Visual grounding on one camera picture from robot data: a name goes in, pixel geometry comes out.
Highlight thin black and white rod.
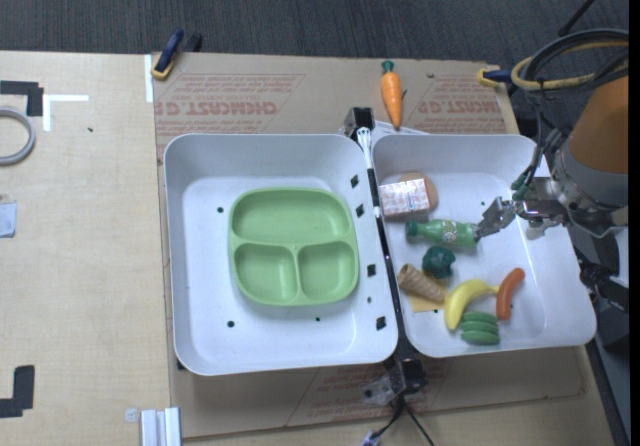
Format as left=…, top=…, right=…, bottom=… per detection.
left=357, top=127, right=410, bottom=361

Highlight green bottle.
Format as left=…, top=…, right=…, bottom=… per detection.
left=404, top=218, right=481, bottom=251

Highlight green broccoli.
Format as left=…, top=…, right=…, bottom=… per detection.
left=421, top=245, right=457, bottom=281

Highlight brown ice cream cone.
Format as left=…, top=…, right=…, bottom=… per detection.
left=397, top=263, right=447, bottom=306

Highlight brown cardboard board red print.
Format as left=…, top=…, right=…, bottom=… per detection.
left=151, top=52, right=586, bottom=440

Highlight green divided plate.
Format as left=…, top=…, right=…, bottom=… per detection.
left=228, top=187, right=361, bottom=307

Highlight orange and white carton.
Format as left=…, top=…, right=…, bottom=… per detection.
left=377, top=178, right=432, bottom=219

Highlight green pea pod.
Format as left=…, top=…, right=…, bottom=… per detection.
left=459, top=310, right=502, bottom=347

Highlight brown round bread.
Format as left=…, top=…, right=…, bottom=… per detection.
left=398, top=172, right=440, bottom=211

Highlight yellow cheese slice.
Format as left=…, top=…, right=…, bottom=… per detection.
left=408, top=290, right=446, bottom=313

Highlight yellow banana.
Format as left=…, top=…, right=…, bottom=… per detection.
left=443, top=278, right=501, bottom=332

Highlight white plastic tray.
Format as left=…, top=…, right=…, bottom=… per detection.
left=163, top=133, right=400, bottom=377
left=371, top=133, right=598, bottom=359

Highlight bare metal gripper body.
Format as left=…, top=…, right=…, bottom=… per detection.
left=515, top=176, right=572, bottom=230

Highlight orange carrot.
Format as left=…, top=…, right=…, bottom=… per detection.
left=379, top=60, right=405, bottom=131

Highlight orange sausage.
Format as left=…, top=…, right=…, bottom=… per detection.
left=495, top=267, right=527, bottom=322

